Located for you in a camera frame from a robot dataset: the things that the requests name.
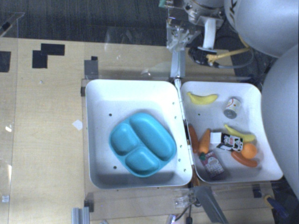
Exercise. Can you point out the yellow banana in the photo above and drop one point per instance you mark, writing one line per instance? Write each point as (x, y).
(245, 136)
(202, 99)

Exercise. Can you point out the small white can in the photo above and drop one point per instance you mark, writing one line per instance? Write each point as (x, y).
(232, 106)

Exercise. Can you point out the white plastic tray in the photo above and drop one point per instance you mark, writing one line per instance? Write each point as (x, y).
(102, 134)
(252, 115)

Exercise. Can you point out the white cube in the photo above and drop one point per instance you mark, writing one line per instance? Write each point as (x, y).
(215, 137)

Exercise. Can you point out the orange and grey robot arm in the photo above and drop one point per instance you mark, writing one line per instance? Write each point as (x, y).
(261, 15)

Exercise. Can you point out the orange fruit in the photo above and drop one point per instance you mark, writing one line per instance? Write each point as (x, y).
(249, 150)

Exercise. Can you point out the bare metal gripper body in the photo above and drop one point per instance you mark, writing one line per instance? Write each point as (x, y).
(180, 10)

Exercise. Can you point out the blue divided plate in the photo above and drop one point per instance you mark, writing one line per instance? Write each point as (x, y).
(149, 134)

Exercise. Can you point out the orange carrot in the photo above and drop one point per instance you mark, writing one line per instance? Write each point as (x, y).
(205, 141)

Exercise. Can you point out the black cylinder on white bracket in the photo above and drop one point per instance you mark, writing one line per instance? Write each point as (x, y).
(209, 35)

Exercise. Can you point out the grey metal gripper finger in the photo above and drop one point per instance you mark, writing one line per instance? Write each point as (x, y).
(172, 37)
(189, 35)

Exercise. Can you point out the black and white cow carton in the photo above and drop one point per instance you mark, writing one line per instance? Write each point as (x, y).
(231, 142)

